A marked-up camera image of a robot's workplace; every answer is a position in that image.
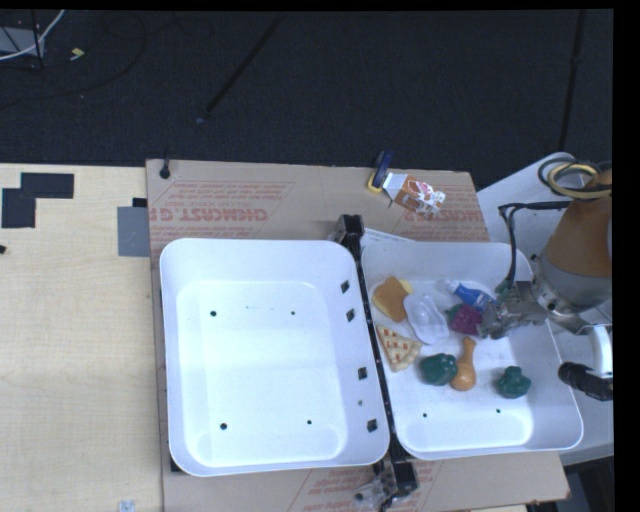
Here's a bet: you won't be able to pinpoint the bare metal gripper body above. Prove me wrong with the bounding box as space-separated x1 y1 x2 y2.
498 280 589 336

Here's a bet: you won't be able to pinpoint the blue and white bottle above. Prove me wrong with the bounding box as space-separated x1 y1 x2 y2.
438 278 498 312

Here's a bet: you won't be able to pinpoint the purple grapes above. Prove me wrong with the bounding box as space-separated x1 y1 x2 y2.
445 302 486 337

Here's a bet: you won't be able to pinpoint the brown chicken drumstick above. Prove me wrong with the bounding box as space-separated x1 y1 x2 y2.
449 335 479 393

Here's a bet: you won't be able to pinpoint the green broccoli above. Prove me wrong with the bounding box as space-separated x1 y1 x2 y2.
495 365 533 400

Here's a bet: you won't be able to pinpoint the green pepper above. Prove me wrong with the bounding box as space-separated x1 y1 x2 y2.
418 352 460 387

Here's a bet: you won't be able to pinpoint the white plastic tray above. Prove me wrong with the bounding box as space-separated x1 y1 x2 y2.
158 237 392 478
360 241 585 462

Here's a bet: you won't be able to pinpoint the pizza slice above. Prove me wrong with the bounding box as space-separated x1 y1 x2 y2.
375 324 423 373

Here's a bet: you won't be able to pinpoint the orange and yellow bread slice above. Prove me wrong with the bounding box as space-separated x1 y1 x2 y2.
371 275 415 324

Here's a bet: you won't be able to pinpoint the thin black rod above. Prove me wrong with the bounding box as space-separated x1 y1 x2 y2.
346 234 412 481

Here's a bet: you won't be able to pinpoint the orange and white carton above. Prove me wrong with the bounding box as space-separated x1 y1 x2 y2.
381 171 447 218

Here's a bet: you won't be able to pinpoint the brown cardboard board, red print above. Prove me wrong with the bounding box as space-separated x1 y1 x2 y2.
144 158 572 512

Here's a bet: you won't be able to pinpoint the black cylinder on white bracket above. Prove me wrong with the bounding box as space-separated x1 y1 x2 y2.
557 323 614 403

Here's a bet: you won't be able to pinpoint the black block with thin wires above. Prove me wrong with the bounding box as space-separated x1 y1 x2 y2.
334 213 365 246
372 455 420 507

